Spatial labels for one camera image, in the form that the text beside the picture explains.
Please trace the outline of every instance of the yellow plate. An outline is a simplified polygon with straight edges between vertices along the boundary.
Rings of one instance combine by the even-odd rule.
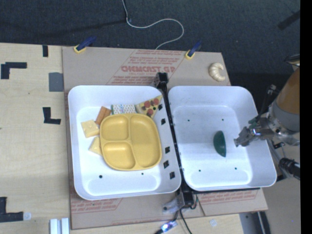
[[[100,142],[105,162],[116,170],[149,169],[161,160],[157,127],[143,114],[117,114],[104,118],[100,126]]]

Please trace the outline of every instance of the black tape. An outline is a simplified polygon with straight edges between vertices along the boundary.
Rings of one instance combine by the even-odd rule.
[[[297,11],[296,13],[292,14],[290,17],[286,18],[282,22],[280,22],[277,26],[280,30],[286,29],[289,25],[294,23],[300,18],[300,10]]]
[[[42,109],[43,109],[43,116],[44,116],[43,123],[60,125],[61,119],[51,119],[51,108],[50,107],[43,107]]]
[[[7,197],[0,197],[0,223],[15,222],[24,220],[24,212],[7,213],[6,212],[6,199]]]
[[[10,78],[11,68],[27,68],[27,62],[6,62],[1,64],[1,79]]]
[[[9,68],[27,68],[27,62],[6,62],[5,66]]]
[[[1,64],[1,79],[9,79],[10,78],[10,68],[5,66],[5,64]]]
[[[49,56],[48,45],[43,45],[43,46],[42,46],[42,56],[43,56],[43,57],[48,57],[48,56]]]

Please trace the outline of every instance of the cable connector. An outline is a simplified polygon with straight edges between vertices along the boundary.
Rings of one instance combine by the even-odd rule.
[[[163,224],[160,230],[158,230],[155,234],[166,233],[167,231],[171,230],[175,226],[177,226],[177,222],[175,220],[170,221],[168,223]]]

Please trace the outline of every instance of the dark floor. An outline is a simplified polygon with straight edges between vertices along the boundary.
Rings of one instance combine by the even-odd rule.
[[[132,24],[180,21],[184,36],[161,49],[221,52],[232,85],[247,88],[257,108],[266,88],[281,88],[293,72],[285,62],[300,54],[300,0],[125,0]],[[121,0],[0,0],[0,42],[155,49],[177,38],[180,26],[148,29],[126,24]]]

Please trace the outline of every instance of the clamp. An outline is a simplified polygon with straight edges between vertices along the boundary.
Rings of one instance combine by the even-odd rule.
[[[96,37],[88,37],[81,44],[75,46],[74,51],[77,54],[80,54],[81,52],[86,50],[86,47],[91,46],[93,44],[93,42],[95,42],[96,39],[97,39]]]
[[[200,48],[201,48],[201,41],[199,40],[197,43],[195,43],[193,48],[191,48],[188,52],[186,52],[185,58],[187,60],[192,59],[194,57],[194,55],[195,55],[195,51],[200,50]]]

